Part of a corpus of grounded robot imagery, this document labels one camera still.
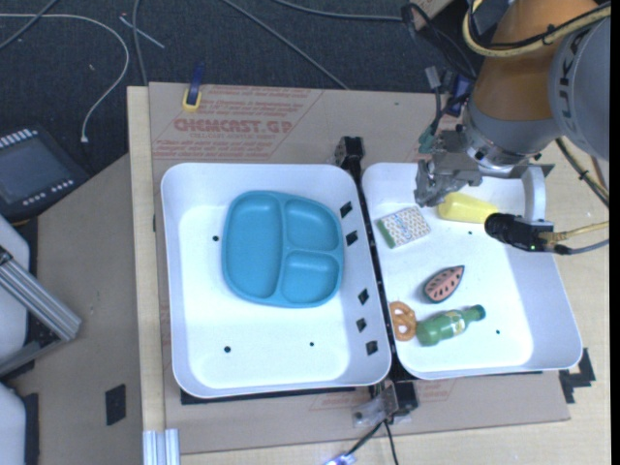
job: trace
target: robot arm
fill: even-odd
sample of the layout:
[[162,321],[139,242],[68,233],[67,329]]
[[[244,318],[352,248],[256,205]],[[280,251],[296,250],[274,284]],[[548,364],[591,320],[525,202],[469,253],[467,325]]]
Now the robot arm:
[[561,136],[608,160],[610,28],[610,7],[593,0],[512,0],[485,48],[466,17],[466,41],[486,58],[462,129],[435,136],[418,164],[417,203],[434,206],[483,176],[521,177]]

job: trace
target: green toy bottle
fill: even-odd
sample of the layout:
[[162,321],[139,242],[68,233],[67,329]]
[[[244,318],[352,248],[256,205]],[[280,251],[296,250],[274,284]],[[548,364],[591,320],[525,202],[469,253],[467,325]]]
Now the green toy bottle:
[[434,346],[444,339],[450,339],[465,331],[474,321],[486,316],[482,305],[474,305],[463,310],[449,310],[418,323],[416,337],[422,346]]

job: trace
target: brown pretzel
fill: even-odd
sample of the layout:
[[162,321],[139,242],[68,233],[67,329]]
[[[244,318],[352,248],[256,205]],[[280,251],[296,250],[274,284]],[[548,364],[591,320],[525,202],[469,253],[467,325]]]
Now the brown pretzel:
[[416,335],[416,312],[402,301],[393,301],[389,304],[391,322],[394,325],[394,336],[398,341],[409,341]]

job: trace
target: black fabric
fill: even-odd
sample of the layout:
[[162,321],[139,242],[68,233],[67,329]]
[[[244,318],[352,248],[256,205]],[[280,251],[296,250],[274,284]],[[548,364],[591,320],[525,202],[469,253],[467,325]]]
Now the black fabric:
[[[36,13],[50,0],[0,0],[2,13]],[[412,39],[394,22],[358,22],[309,15],[267,0],[231,0],[295,43],[351,89],[427,92],[424,68],[446,66],[425,30]],[[408,0],[287,0],[335,13],[400,16]],[[90,22],[44,18],[0,49],[0,128],[41,123],[91,174],[128,150],[126,88],[142,79],[132,43],[135,0],[61,0],[48,12],[99,20],[127,43],[125,79],[90,118],[86,145],[82,121],[124,64],[122,46]],[[465,0],[454,0],[434,22],[458,39]],[[24,18],[0,16],[0,41]],[[340,88],[306,59],[246,16],[219,0],[143,0],[138,28],[165,48],[140,40],[149,80],[189,82],[205,60],[204,82],[308,88]],[[480,60],[473,57],[478,67]]]

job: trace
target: table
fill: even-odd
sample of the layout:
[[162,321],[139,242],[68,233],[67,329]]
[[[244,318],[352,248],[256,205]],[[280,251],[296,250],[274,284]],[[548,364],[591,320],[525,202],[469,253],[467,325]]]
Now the table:
[[[145,431],[161,432],[166,428],[166,410],[156,242],[152,229],[154,200],[146,87],[128,88],[128,108],[142,426]],[[547,218],[555,223],[556,230],[606,220],[606,209],[585,184],[577,180],[558,150],[549,146],[544,156],[547,162],[557,163],[547,178]],[[581,158],[589,162],[588,157]],[[459,463],[610,463],[608,247],[588,254],[559,257],[557,263],[597,377],[592,387],[576,391],[576,404],[570,407],[572,418],[536,425],[397,436],[395,446],[400,463],[453,463],[456,459]],[[353,442],[187,454],[182,455],[181,461],[184,465],[314,465],[347,450]],[[388,439],[379,433],[356,453],[356,457],[359,463],[390,463]]]

